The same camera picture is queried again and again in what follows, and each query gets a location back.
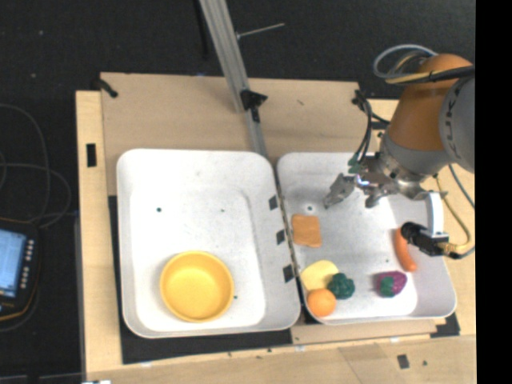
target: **yellow bowl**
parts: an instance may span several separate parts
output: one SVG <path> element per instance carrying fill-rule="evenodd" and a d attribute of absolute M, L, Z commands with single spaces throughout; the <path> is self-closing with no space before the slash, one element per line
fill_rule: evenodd
<path fill-rule="evenodd" d="M 177 254 L 160 276 L 160 294 L 169 310 L 187 322 L 208 322 L 223 315 L 234 294 L 227 266 L 207 252 Z"/>

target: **black fabric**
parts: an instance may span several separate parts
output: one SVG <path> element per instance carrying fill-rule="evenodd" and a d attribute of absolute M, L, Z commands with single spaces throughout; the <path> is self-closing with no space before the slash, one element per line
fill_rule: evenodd
<path fill-rule="evenodd" d="M 119 273 L 118 206 L 115 196 L 109 197 L 110 227 L 114 251 L 115 278 L 118 292 L 119 325 L 122 360 L 125 364 L 181 357 L 192 354 L 221 353 L 236 350 L 276 347 L 292 343 L 289 329 L 247 334 L 222 334 L 208 337 L 143 338 L 134 334 L 122 316 L 121 285 Z"/>
<path fill-rule="evenodd" d="M 476 0 L 227 3 L 238 32 L 286 24 L 241 39 L 250 77 L 356 81 L 369 97 L 397 98 L 401 90 L 371 72 L 374 57 L 390 46 L 416 43 L 475 60 Z M 209 56 L 194 0 L 0 0 L 0 102 L 20 106 L 40 124 L 50 165 L 73 190 L 71 210 L 79 208 L 75 92 L 99 89 L 102 71 L 221 75 L 207 42 Z M 6 160 L 40 163 L 34 144 L 30 125 L 0 110 Z M 6 186 L 20 188 L 0 190 L 0 214 L 30 217 L 40 207 L 41 178 L 9 178 Z M 53 207 L 60 202 L 56 185 Z M 48 229 L 44 239 L 38 310 L 23 327 L 0 333 L 0 377 L 80 369 L 74 220 Z"/>

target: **black electronic device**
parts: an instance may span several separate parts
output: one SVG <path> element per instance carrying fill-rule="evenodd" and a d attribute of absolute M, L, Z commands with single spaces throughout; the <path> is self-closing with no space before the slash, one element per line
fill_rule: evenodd
<path fill-rule="evenodd" d="M 29 222 L 0 219 L 0 322 L 29 309 L 40 265 L 37 228 Z"/>

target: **wooden table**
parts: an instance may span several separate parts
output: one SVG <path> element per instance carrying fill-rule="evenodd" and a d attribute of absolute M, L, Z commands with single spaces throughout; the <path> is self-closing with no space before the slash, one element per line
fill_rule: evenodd
<path fill-rule="evenodd" d="M 292 327 L 293 344 L 218 354 L 198 354 L 123 364 L 110 232 L 109 195 L 116 195 L 118 156 L 135 147 L 250 150 L 245 119 L 233 111 L 224 78 L 104 73 L 118 92 L 76 93 L 80 186 L 84 370 L 88 379 L 113 382 L 339 382 L 476 381 L 474 255 L 446 260 L 458 296 L 460 335 L 431 338 L 445 319 L 362 323 L 353 326 Z M 354 151 L 366 116 L 351 104 L 354 82 L 250 80 L 268 95 L 260 109 L 269 160 L 293 151 Z M 396 101 L 373 100 L 390 118 Z M 377 140 L 372 138 L 371 150 Z M 474 195 L 474 176 L 457 169 Z M 440 173 L 452 205 L 474 234 L 474 211 L 448 169 Z M 434 181 L 426 187 L 436 189 Z M 464 234 L 448 211 L 446 231 L 454 242 Z M 405 355 L 409 368 L 400 368 Z"/>

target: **green broccoli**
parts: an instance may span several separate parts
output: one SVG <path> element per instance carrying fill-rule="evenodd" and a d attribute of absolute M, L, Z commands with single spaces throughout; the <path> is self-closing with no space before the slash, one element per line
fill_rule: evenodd
<path fill-rule="evenodd" d="M 336 273 L 327 285 L 327 289 L 334 293 L 336 298 L 349 298 L 355 292 L 354 280 L 344 273 Z"/>

